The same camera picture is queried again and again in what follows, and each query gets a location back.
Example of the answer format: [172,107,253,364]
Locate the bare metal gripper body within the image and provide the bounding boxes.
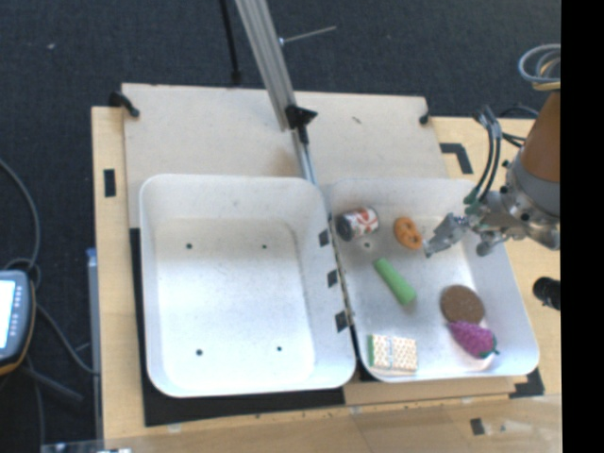
[465,188,562,252]

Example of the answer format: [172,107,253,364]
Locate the orange biscuit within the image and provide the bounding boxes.
[393,216,424,251]

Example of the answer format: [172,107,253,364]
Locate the white plastic tray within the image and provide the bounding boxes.
[325,176,541,384]
[138,173,358,399]

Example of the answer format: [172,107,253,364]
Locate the brown round biscuit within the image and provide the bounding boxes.
[439,284,487,326]

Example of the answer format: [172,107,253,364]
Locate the green cylinder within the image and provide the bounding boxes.
[372,257,419,308]

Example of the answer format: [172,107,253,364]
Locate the red and white can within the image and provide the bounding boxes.
[335,206,380,243]

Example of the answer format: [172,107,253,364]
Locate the purple grapes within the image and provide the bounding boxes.
[447,319,501,361]

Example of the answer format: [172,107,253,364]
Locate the green and white dotted carton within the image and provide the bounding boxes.
[365,332,420,378]

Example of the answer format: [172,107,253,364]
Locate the thin black and white rod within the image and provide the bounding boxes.
[292,128,360,348]

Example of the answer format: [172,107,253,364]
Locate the black block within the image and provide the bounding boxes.
[284,103,319,143]

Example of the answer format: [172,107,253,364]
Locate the pale flat board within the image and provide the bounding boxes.
[121,82,529,408]

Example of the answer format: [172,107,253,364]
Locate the black cylinder on white bracket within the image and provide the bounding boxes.
[532,276,562,311]

